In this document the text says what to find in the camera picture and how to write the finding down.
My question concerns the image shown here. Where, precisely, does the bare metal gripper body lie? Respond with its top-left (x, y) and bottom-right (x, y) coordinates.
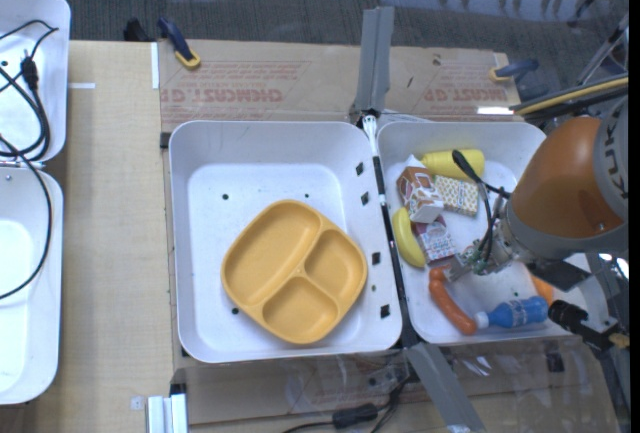
top-left (467, 240), bottom-right (521, 277)

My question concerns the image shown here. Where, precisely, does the pink and white carton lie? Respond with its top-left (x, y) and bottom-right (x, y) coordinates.
top-left (414, 214), bottom-right (458, 268)

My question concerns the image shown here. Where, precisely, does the white plastic tray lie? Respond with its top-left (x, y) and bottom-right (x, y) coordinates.
top-left (375, 120), bottom-right (594, 347)
top-left (0, 164), bottom-right (65, 406)
top-left (168, 119), bottom-right (404, 365)
top-left (0, 0), bottom-right (72, 165)

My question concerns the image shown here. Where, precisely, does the orange sausage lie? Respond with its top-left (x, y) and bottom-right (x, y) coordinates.
top-left (428, 265), bottom-right (478, 337)

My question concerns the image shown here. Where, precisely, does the blue bottle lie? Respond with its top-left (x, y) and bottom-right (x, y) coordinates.
top-left (473, 295), bottom-right (550, 332)

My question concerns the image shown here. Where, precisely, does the orange carrot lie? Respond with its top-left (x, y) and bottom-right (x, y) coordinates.
top-left (528, 272), bottom-right (556, 308)

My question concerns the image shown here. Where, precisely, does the yellow banana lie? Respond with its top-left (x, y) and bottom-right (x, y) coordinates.
top-left (391, 206), bottom-right (428, 269)

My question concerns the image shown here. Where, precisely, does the orange patterned packet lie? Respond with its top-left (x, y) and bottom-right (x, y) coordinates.
top-left (432, 174), bottom-right (481, 218)

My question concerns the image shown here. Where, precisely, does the brown and white carton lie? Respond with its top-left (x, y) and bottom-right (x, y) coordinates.
top-left (396, 154), bottom-right (446, 225)

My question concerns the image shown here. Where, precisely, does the yellow bottle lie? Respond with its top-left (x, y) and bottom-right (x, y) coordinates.
top-left (419, 148), bottom-right (486, 183)

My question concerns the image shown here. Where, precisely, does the yellow divided plate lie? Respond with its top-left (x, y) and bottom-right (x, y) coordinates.
top-left (220, 199), bottom-right (370, 346)

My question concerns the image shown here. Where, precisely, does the brown cardboard board red print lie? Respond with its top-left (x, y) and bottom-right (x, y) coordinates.
top-left (157, 38), bottom-right (624, 427)

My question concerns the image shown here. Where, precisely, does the black cylinder on white bracket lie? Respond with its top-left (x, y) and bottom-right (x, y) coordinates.
top-left (547, 261), bottom-right (630, 353)

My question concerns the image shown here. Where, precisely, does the black cable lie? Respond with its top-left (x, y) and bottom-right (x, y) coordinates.
top-left (0, 19), bottom-right (61, 301)

